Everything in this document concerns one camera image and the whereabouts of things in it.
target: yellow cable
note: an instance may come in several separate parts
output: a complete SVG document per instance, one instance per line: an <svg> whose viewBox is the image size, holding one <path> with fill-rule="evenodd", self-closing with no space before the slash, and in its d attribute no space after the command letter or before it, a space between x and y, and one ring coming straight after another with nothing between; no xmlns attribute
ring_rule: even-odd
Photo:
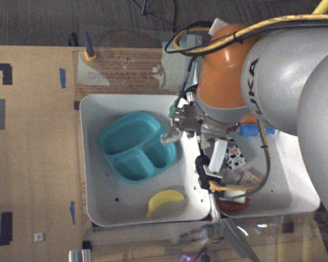
<svg viewBox="0 0 328 262"><path fill-rule="evenodd" d="M281 23L281 22L287 22L287 21L310 21L310 20L328 20L328 15L324 15L324 14L318 14L318 15L313 15L313 14L307 14L307 15L287 15L287 16L280 16L280 17L275 17L269 20L265 20L265 21L261 21L257 24L254 24L252 26L249 26L245 29L242 29L238 32L236 32L234 35L228 36L225 39L222 40L218 40L212 44L209 44L205 47L200 47L198 49L193 49L190 50L189 53L202 53L202 52L206 52L209 51L211 49L216 49L230 41L233 41L235 38L239 38L247 33L250 33L252 31L255 31L257 29L263 28L265 26L269 26L269 25L273 25L273 24L277 24L277 23ZM175 38L173 39L173 46L176 50L180 51L180 50L185 50L186 48L184 47L180 47L179 46L179 41L180 38L187 34L188 32L194 32L194 31L208 31L209 28L207 27L196 27L196 28L192 28L190 30L182 30L181 32L179 32Z"/></svg>
<svg viewBox="0 0 328 262"><path fill-rule="evenodd" d="M261 135L261 140L263 141L263 149L265 151L267 151L267 155L270 156L270 152L268 150L268 146L267 146L267 141L266 141L266 134L265 134L265 130L264 130L264 127L263 127L263 124L261 121L257 121L257 123L259 124L259 130L260 130L260 135ZM265 178L267 177L267 173L264 174L263 178L256 184L252 184L252 185L249 185L249 186L220 186L218 185L217 182L215 181L209 181L209 189L212 190L212 191L236 191L236 190L254 190L256 188L258 188L262 183L263 181L265 180Z"/></svg>
<svg viewBox="0 0 328 262"><path fill-rule="evenodd" d="M325 14L328 11L328 0L322 0L312 14Z"/></svg>

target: teal divided plate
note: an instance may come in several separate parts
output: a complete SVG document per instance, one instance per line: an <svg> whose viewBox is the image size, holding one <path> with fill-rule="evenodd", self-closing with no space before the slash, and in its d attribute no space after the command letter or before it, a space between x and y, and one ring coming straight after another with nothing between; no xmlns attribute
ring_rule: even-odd
<svg viewBox="0 0 328 262"><path fill-rule="evenodd" d="M164 146L160 141L165 133L152 115L134 112L105 127L98 136L98 146L120 178L140 183L163 172L175 161L175 145Z"/></svg>

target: dark floor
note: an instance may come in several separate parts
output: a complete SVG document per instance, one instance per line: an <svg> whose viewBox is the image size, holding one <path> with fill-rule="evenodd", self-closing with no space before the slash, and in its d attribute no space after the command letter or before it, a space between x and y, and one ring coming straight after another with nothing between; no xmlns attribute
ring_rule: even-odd
<svg viewBox="0 0 328 262"><path fill-rule="evenodd" d="M134 0L142 5L143 0ZM0 45L67 46L68 36L88 29L172 32L193 22L247 25L289 14L311 13L321 0L148 0L147 15L131 0L0 0ZM316 217L328 250L328 214Z"/></svg>

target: banana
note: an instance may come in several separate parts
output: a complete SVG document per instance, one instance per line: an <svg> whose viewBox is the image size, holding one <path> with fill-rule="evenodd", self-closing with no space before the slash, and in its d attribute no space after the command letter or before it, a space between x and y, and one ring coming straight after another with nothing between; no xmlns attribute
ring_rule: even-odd
<svg viewBox="0 0 328 262"><path fill-rule="evenodd" d="M150 218L152 213L166 202L179 202L184 199L184 196L172 189L163 190L155 194L148 202L148 213L146 218Z"/></svg>

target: yellow pole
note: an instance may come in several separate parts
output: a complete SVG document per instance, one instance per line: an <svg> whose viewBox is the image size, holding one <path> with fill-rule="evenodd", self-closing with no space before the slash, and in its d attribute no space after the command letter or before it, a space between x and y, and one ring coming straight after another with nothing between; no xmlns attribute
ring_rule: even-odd
<svg viewBox="0 0 328 262"><path fill-rule="evenodd" d="M328 0L322 0L315 11L313 11L313 14L325 14L328 11Z"/></svg>

